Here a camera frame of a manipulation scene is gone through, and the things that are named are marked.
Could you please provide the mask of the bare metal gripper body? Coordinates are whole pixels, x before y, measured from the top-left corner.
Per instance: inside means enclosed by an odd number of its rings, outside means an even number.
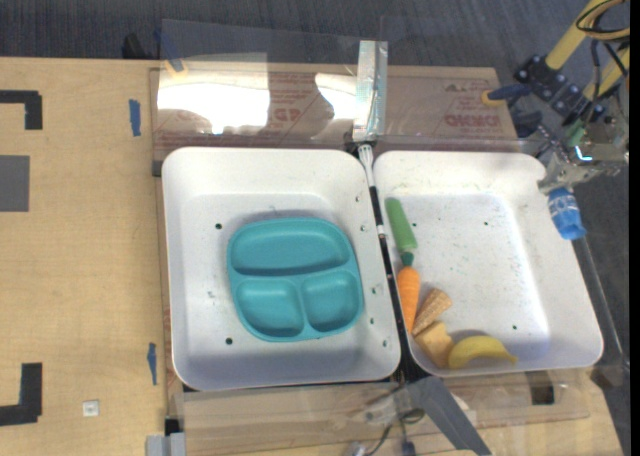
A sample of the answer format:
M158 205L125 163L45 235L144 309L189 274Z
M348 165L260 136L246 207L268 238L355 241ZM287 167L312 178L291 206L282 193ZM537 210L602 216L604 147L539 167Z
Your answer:
M628 126L612 119L587 126L583 138L583 154L595 162L628 163Z

